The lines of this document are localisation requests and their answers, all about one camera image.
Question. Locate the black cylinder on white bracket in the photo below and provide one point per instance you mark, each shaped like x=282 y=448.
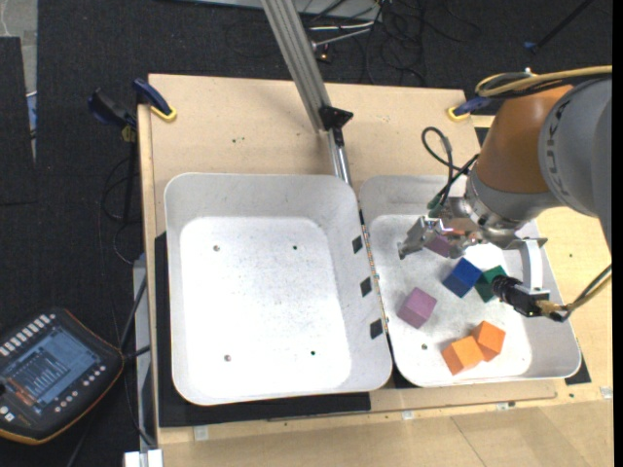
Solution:
x=518 y=296

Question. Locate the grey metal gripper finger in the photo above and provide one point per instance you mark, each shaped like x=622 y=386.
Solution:
x=461 y=246
x=414 y=240

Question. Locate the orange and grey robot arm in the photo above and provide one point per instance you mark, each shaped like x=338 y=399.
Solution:
x=545 y=149

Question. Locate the purple cube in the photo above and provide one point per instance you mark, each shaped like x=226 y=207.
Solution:
x=439 y=246
x=417 y=308

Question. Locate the orange cube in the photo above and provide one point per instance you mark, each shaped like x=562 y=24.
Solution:
x=461 y=355
x=490 y=338

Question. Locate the white plastic tray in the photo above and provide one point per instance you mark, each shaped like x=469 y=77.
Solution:
x=263 y=299
x=438 y=329

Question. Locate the green cube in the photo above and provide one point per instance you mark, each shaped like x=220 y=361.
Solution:
x=488 y=284

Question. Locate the blue cube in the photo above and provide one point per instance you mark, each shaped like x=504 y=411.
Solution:
x=462 y=277

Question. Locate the pale wood board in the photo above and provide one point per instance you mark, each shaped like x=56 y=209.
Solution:
x=253 y=129

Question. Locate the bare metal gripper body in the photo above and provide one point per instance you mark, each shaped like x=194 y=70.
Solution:
x=482 y=229

